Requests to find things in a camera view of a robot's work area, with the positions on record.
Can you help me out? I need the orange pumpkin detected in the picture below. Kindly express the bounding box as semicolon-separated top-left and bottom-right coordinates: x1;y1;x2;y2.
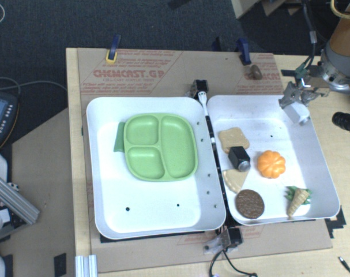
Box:
256;149;287;179

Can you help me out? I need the beige carrot with green leaves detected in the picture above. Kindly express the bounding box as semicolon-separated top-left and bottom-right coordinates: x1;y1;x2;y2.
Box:
284;185;313;218

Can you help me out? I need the green divided plate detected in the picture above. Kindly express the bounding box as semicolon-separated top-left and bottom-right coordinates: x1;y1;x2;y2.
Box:
114;113;199;182

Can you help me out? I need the white plastic tray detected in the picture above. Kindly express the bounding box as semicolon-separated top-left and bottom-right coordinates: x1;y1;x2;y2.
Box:
206;94;341;226
85;96;228;240

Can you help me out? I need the white bottle with silver cap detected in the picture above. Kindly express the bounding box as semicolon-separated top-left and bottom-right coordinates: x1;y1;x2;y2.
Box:
283;101;311;126

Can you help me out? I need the thin black and white rod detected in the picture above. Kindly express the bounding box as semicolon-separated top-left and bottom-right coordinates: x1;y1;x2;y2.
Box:
198;91;231;229

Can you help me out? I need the beige pizza slice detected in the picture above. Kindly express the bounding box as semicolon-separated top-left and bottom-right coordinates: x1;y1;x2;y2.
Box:
222;169;249;194

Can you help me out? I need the brown mushroom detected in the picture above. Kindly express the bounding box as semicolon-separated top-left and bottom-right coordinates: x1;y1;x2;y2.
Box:
247;64;263;81

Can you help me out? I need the brown round biscuit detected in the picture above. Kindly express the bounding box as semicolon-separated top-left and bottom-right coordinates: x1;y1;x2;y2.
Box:
235;189;265;220

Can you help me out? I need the brown cardboard board, red print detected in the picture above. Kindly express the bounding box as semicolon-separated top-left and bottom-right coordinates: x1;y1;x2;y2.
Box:
76;48;334;274

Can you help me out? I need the black pen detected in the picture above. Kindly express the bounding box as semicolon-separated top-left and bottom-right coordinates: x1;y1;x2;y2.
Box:
338;256;350;277

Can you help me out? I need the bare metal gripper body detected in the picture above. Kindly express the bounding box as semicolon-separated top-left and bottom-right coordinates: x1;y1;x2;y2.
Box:
295;66;350;98

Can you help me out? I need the black bottle with silver cap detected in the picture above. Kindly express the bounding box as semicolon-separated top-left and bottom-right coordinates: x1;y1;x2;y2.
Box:
227;145;251;173

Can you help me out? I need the tan bread slice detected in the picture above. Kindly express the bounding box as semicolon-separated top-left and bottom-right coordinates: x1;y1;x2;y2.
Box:
218;126;250;155

